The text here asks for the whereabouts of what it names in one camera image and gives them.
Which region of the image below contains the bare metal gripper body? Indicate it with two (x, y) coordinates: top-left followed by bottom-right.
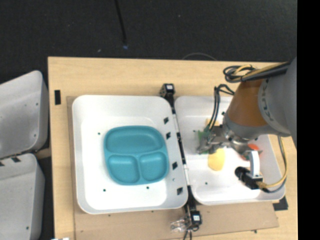
(206, 126), (252, 152)

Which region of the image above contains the pale yellow toy food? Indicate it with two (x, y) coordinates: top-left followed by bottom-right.
(207, 147), (226, 172)

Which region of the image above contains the thin black and white rod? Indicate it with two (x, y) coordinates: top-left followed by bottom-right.
(166, 95), (195, 211)

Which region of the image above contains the orange toy carrot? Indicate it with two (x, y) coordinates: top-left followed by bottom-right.
(248, 143), (263, 157)

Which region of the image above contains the white plastic tray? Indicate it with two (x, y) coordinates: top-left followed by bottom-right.
(71, 94), (189, 215)
(174, 95), (287, 206)

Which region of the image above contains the blue divided plate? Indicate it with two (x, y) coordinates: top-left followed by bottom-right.
(103, 125), (170, 186)

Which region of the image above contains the black cylinder on white bracket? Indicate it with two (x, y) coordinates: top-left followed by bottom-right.
(234, 150), (264, 191)

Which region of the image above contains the black block with thin wires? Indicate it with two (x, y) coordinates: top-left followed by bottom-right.
(159, 83), (176, 97)
(189, 210), (203, 226)

